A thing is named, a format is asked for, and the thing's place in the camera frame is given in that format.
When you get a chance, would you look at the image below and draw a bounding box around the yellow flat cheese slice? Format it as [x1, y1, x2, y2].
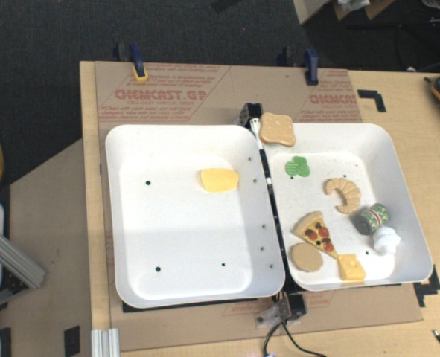
[200, 167, 240, 193]

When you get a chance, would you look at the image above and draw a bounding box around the thin black and white rod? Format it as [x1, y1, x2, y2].
[249, 118, 291, 293]

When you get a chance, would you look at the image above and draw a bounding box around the tan bread slice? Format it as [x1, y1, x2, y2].
[258, 112, 296, 148]

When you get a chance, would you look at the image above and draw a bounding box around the white plastic tray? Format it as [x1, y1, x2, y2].
[104, 123, 286, 309]
[262, 123, 434, 292]

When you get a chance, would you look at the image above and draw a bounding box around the green lettuce leaf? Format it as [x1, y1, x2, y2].
[284, 155, 311, 179]

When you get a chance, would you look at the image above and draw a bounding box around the brown cardboard board red print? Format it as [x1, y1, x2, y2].
[94, 61, 424, 353]

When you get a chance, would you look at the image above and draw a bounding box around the pizza slice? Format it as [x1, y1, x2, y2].
[292, 210, 338, 260]

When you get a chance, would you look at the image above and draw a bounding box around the brown round biscuit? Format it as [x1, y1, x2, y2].
[290, 242, 324, 273]

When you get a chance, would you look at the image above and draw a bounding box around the tan croissant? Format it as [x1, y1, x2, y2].
[324, 177, 362, 214]

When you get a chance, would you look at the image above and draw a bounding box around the green and grey small can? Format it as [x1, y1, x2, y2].
[351, 202, 392, 236]

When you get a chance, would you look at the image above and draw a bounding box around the yellow cheese wedge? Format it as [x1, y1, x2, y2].
[337, 253, 367, 283]

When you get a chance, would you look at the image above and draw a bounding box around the white swirl cream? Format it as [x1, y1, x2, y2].
[372, 226, 401, 255]

